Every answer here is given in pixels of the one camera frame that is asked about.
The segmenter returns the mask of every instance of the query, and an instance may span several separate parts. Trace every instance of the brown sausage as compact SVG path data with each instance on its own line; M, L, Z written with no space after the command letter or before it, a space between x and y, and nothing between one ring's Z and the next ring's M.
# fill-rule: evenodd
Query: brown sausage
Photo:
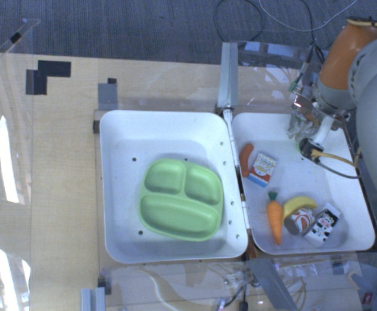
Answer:
M253 145L251 143L247 143L242 151L240 151L239 155L239 162L240 162L240 170L242 172L242 177L246 178L249 175L249 169L247 167L247 160L253 151Z

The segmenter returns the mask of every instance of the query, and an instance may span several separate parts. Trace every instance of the white cable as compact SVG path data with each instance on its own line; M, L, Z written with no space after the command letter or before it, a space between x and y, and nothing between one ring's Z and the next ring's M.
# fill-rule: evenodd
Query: white cable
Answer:
M283 25L284 27L287 27L288 29L291 29L291 30L294 30L294 31L298 31L298 32L312 32L312 31L316 31L316 30L319 30L323 27L325 27L327 24L329 24L334 18L336 18L338 15L344 13L347 9L349 9L350 7L352 7L352 5L354 3L356 3L357 1L359 0L354 0L351 4L349 4L347 7L345 7L343 10L341 10L340 12L338 12L337 14L335 14L334 16L332 16L328 21L326 21L323 25L320 25L319 27L316 27L316 28L313 28L313 29L305 29L305 30L302 30L302 29L297 29L297 28L294 28L294 27L291 27L289 26L288 24L285 24L283 23L282 21L279 21L277 18L275 18L275 16L271 15L263 6L262 6L262 3L260 2L259 0L259 6L261 7L261 9L271 18L273 19L274 21L276 21L277 23Z

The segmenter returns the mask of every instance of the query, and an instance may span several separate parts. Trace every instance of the green plate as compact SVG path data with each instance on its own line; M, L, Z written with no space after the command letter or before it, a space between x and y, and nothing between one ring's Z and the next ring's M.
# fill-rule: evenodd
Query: green plate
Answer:
M154 161L144 175L138 211L141 222L156 233L208 240L222 221L222 182L215 172L188 161Z

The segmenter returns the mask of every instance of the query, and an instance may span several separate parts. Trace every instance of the carrot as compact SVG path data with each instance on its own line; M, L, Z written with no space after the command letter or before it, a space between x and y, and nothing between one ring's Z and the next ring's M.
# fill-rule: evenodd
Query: carrot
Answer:
M266 206L266 213L268 215L273 238L275 239L276 243L280 245L282 241L282 218L284 216L284 211L280 203L275 200L276 196L276 192L269 193L270 201Z
M239 162L240 162L240 170L242 171L242 177L246 178L249 176L249 169L247 167L247 160L253 151L253 145L251 143L247 143L245 147L243 147L242 151L240 151L239 155Z

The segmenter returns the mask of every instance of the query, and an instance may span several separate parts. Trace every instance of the banana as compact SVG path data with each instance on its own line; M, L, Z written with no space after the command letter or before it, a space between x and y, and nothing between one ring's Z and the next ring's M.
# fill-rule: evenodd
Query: banana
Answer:
M309 209L315 209L317 207L317 203L309 197L306 196L298 196L291 198L288 200L284 205L282 206L284 210L284 218L290 216L292 213L294 213L296 210L300 209L301 207L307 207Z

